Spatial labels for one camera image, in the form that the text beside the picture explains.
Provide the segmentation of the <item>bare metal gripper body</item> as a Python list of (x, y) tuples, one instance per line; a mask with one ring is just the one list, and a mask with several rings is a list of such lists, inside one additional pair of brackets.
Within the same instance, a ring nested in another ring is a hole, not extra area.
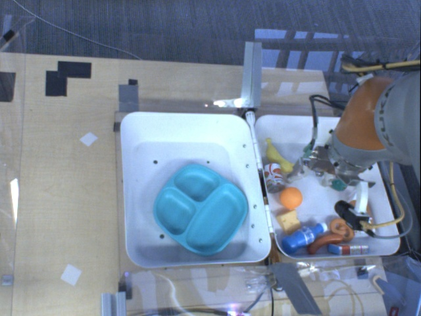
[(309, 168), (313, 171), (327, 172), (343, 182), (360, 181), (360, 174), (371, 170), (373, 165), (352, 164), (342, 157), (332, 145), (316, 146), (309, 156)]

